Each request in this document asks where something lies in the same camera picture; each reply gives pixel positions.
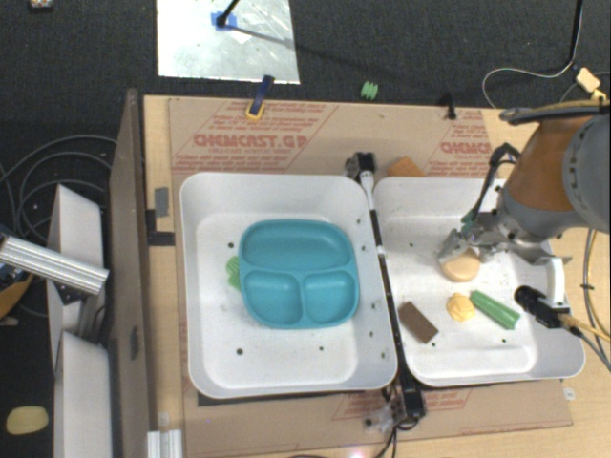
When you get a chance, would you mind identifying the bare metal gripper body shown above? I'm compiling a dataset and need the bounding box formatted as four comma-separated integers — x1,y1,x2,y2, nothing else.
458,211,573,266

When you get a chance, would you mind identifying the beige round biscuit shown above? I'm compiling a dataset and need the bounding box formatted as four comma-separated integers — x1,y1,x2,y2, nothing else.
440,247,482,283

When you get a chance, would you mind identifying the green toy celery stick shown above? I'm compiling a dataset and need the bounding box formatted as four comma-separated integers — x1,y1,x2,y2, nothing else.
469,289,522,331

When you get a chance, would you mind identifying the yellow toy food lump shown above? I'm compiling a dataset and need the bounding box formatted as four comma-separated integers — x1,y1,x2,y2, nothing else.
445,292,477,324

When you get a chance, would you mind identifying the thin black and white rod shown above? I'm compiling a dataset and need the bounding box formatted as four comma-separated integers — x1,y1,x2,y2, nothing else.
360,171,412,386

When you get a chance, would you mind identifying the brown rectangular toy bar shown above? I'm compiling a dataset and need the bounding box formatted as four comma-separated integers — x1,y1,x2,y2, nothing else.
396,301,440,344

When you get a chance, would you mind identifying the orange toy bread slice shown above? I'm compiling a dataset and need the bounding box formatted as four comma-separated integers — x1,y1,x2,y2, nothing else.
386,156,426,178

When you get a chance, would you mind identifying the white plastic tray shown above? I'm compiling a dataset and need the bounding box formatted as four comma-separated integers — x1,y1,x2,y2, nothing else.
179,171,399,399
371,176,587,388

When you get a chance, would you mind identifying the blue divided plate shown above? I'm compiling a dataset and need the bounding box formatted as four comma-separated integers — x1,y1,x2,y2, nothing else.
237,218,361,330

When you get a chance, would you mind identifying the brown cardboard board red print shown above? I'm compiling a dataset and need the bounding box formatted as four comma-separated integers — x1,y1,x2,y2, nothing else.
166,96,574,439

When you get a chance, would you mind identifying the green toy vegetable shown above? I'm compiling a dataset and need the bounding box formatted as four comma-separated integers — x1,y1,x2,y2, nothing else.
225,255,245,292

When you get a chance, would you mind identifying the pale yellow oval toy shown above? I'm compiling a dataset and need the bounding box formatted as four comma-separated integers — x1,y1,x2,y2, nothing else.
5,405,51,436

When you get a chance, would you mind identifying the black cylinder on white bracket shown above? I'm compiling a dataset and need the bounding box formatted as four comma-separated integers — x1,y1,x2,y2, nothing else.
513,255,574,331

